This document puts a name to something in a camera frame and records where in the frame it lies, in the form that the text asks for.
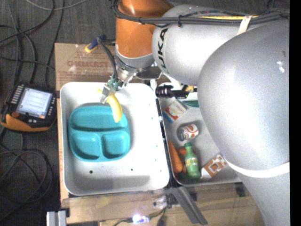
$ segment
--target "banana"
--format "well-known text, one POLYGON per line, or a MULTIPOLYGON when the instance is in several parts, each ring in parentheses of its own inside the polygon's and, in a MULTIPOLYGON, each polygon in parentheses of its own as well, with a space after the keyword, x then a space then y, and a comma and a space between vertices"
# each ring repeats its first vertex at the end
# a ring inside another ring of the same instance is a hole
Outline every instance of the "banana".
POLYGON ((116 123, 119 122, 122 117, 122 108, 121 108, 121 105, 120 105, 118 99, 116 98, 116 96, 114 94, 110 94, 108 96, 106 102, 109 103, 109 105, 112 109, 114 121, 116 123))

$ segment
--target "metal bracket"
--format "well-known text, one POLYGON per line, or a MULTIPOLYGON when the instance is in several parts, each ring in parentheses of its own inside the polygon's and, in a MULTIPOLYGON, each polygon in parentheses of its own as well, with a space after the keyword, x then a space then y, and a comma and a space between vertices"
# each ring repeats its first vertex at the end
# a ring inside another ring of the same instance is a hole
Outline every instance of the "metal bracket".
POLYGON ((176 200, 186 212, 192 224, 208 224, 207 220, 205 219, 199 208, 196 206, 195 202, 193 201, 192 197, 185 187, 181 186, 169 188, 167 190, 167 193, 174 195, 176 200))
POLYGON ((141 80, 157 80, 161 77, 162 71, 157 66, 148 67, 136 75, 141 80))
POLYGON ((47 226, 67 226, 66 211, 47 212, 47 226))

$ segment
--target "zip tie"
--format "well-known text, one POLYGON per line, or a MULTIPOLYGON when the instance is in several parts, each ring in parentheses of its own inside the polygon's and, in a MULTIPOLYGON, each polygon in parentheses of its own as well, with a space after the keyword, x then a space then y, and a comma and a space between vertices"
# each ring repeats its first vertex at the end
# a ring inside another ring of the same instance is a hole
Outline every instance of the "zip tie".
POLYGON ((142 19, 142 17, 139 17, 139 18, 138 18, 139 23, 141 23, 142 25, 145 25, 145 23, 142 22, 141 19, 142 19))
POLYGON ((284 163, 280 166, 267 169, 267 170, 248 170, 244 168, 240 168, 226 160, 229 166, 235 171, 252 178, 273 178, 285 173, 290 172, 290 162, 284 163))
POLYGON ((249 23, 250 23, 250 20, 251 20, 252 17, 253 17, 253 15, 246 15, 243 18, 243 20, 240 23, 240 27, 239 27, 237 35, 246 32, 246 30, 248 29, 248 26, 249 26, 249 23))
POLYGON ((178 16, 178 27, 181 27, 182 26, 182 23, 181 23, 181 17, 183 17, 182 15, 179 15, 178 16))

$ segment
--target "teal plate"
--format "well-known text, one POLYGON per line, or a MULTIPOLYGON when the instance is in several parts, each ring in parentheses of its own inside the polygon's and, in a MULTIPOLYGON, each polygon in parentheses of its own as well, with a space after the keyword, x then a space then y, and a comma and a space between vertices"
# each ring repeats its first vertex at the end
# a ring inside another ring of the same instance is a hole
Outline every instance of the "teal plate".
POLYGON ((105 105, 78 107, 68 120, 68 144, 83 161, 113 161, 124 157, 131 144, 127 117, 115 122, 105 105))

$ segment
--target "orange carrot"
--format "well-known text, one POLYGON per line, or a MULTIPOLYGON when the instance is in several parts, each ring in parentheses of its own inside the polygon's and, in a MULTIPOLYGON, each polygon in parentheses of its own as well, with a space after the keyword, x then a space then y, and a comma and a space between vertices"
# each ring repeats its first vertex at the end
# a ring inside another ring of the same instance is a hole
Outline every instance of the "orange carrot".
POLYGON ((186 165, 184 162, 182 164, 183 164, 182 174, 186 174, 187 173, 186 165))
POLYGON ((168 141, 168 150, 171 160, 171 165, 173 167, 174 173, 179 173, 183 170, 183 165, 180 160, 179 154, 177 153, 177 150, 174 147, 174 144, 171 141, 168 141))
POLYGON ((178 154, 185 156, 186 155, 186 149, 185 147, 180 147, 179 149, 177 149, 178 154))

